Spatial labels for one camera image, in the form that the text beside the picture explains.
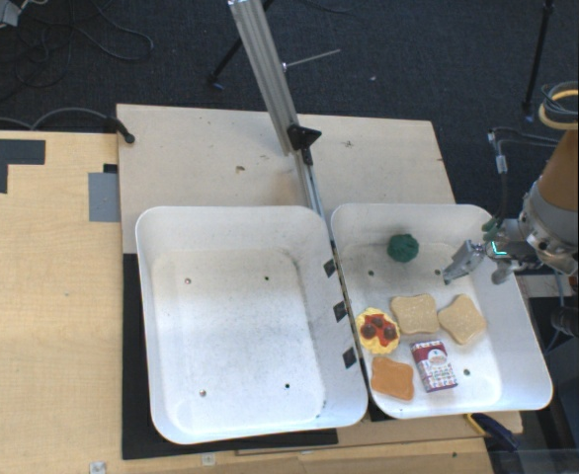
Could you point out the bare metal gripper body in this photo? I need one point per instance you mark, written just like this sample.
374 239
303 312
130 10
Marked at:
519 252

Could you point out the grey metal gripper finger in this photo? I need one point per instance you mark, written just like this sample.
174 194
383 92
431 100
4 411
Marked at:
463 260
502 272

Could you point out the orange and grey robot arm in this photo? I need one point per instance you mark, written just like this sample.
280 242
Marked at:
562 176

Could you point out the pale bread slice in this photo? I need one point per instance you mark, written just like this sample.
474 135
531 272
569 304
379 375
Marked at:
462 319
414 314

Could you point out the green broccoli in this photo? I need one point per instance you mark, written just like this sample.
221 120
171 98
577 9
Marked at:
403 248

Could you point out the white plastic tray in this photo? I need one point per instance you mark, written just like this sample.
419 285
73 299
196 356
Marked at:
235 329
512 353

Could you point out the red and white carton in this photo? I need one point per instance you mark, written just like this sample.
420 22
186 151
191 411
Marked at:
435 366

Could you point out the yellow tart with red sauce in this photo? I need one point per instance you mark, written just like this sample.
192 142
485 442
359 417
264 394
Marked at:
377 331

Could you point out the orange-brown toast slice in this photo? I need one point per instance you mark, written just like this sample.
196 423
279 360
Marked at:
392 378

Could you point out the pale wood flat board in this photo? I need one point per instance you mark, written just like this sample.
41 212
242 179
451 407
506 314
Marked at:
195 166

